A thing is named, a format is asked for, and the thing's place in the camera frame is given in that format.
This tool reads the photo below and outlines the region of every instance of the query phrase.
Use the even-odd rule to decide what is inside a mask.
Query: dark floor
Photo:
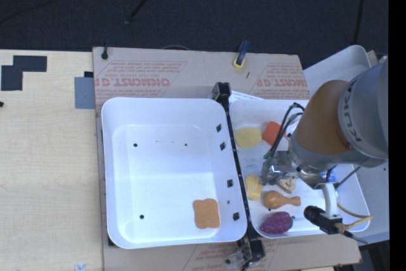
[[[388,0],[0,0],[0,47],[108,46],[299,55],[303,68],[356,43],[388,53]],[[137,7],[133,21],[125,21]],[[358,14],[362,13],[359,29]]]

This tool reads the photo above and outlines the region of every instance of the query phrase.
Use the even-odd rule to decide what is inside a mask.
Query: purple toy grapes
[[[267,234],[282,234],[292,227],[292,217],[285,211],[272,213],[260,226]]]

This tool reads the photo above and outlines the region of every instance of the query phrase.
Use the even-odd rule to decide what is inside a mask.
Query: white tray
[[[101,121],[107,230],[117,246],[230,242],[244,236],[246,213],[219,103],[113,98],[104,104]],[[193,201],[207,198],[217,200],[219,228],[195,225]]]
[[[236,100],[230,107],[230,118],[232,120],[233,130],[240,128],[259,128],[263,132],[270,121],[281,123],[282,119],[293,102],[297,102],[302,106],[306,106],[308,101],[294,101],[294,100]],[[294,109],[291,113],[300,112],[300,109]],[[283,138],[278,146],[278,150],[286,150],[288,141]],[[270,150],[270,145],[262,140],[259,144],[242,149],[237,145],[237,153],[239,157],[240,167],[244,179],[247,175],[255,174],[260,176],[263,156]],[[340,165],[334,168],[334,174],[337,181],[342,180],[346,175],[353,171],[353,165]],[[272,212],[286,211],[291,216],[294,216],[292,228],[283,235],[269,235],[260,231],[259,226],[263,223],[264,219],[270,214],[268,208],[265,207],[262,197],[265,192],[269,190],[276,190],[286,197],[300,196],[301,205],[293,206],[286,204],[278,209],[273,209]],[[369,210],[362,190],[360,188],[356,174],[349,177],[336,191],[337,201],[347,210],[359,215],[369,215]],[[249,211],[252,218],[252,225],[256,231],[264,237],[278,238],[278,237],[294,237],[300,235],[322,234],[323,232],[310,221],[308,221],[303,211],[307,206],[318,206],[325,210],[325,199],[321,190],[313,190],[302,180],[296,180],[296,188],[292,194],[287,194],[276,185],[266,185],[262,190],[261,199],[258,201],[248,200]],[[338,210],[339,214],[343,217],[343,223],[351,224],[359,220],[342,210]],[[359,232],[365,230],[369,226],[369,221],[361,223],[353,228],[350,232]]]

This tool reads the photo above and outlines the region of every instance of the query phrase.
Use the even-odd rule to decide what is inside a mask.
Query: toy food
[[[277,209],[285,204],[300,206],[300,197],[286,197],[274,190],[268,191],[264,195],[264,205],[268,209]]]
[[[293,218],[285,211],[271,213],[259,227],[267,234],[283,234],[293,226]]]
[[[286,193],[291,194],[296,186],[296,179],[294,177],[288,177],[281,179],[277,185]]]
[[[214,199],[194,200],[195,224],[200,229],[219,228],[220,218],[218,215],[217,201]]]
[[[262,139],[264,139],[267,143],[273,146],[277,138],[279,129],[280,124],[273,121],[269,122],[262,134]]]
[[[261,142],[262,132],[258,128],[237,129],[234,131],[234,138],[238,146],[249,148]]]
[[[246,190],[249,199],[258,200],[261,197],[263,187],[258,176],[250,174],[246,177]]]

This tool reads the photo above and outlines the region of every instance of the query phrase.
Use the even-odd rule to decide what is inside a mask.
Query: cardboard sheet
[[[106,228],[105,180],[100,110],[118,96],[207,98],[217,82],[233,91],[268,99],[308,100],[310,94],[298,56],[247,53],[241,69],[236,53],[184,50],[93,49],[96,123],[100,170],[103,255],[106,271],[229,270],[225,256],[237,243],[121,249],[109,245]],[[283,271],[360,262],[357,242],[342,235],[312,235],[293,239],[263,239],[266,256],[253,271]]]

